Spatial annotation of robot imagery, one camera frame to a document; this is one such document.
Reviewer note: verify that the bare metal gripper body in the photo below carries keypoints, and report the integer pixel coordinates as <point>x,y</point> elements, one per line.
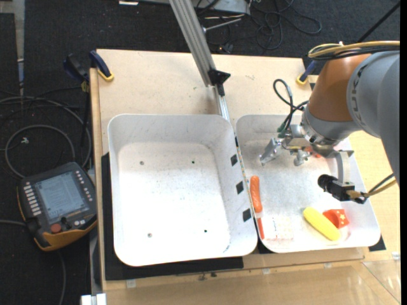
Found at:
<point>295,141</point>

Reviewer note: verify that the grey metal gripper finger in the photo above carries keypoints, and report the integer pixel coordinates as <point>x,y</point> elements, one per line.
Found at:
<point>270,152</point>
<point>300,159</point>

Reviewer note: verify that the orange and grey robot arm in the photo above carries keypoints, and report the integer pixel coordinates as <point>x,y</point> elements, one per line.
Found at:
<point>359,87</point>

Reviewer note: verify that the small orange object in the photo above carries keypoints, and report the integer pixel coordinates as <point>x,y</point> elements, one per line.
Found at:
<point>315,154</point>

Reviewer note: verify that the white plastic tray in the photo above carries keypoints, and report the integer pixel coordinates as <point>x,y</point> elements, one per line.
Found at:
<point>286,189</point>
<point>171,189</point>

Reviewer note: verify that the orange sausage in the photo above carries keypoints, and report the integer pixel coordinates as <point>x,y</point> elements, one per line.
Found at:
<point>256,192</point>

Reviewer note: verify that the yellow corn cob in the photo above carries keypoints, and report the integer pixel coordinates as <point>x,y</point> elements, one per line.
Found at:
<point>321,223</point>

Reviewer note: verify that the white packet with red print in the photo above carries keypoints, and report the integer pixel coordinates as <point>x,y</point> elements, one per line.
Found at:
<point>281,229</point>

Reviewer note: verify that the pale wood board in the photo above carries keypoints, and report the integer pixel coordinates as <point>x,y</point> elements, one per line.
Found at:
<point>159,81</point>

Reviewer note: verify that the black cylinder on white bracket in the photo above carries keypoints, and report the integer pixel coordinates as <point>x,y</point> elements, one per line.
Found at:
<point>334,186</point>

